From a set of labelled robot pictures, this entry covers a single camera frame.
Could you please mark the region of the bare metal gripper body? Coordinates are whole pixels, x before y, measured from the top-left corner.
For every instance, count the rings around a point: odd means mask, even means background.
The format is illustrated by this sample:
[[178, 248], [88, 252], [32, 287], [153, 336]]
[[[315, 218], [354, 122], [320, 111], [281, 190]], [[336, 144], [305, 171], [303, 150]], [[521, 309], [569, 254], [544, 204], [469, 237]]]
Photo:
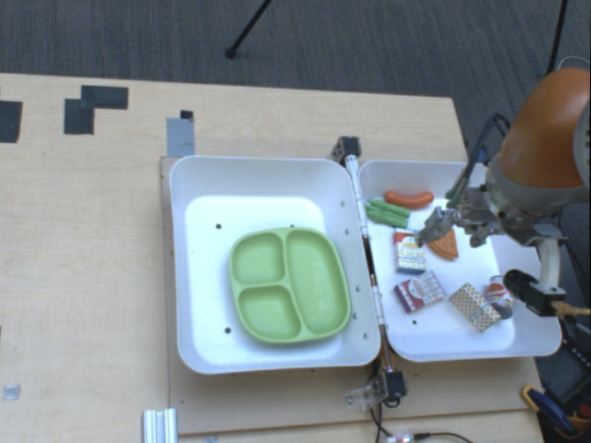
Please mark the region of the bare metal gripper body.
[[456, 206], [457, 225], [472, 247], [484, 245], [492, 235], [507, 235], [522, 246], [540, 246], [546, 240], [566, 241], [554, 225], [538, 214], [514, 205], [496, 186], [468, 187]]

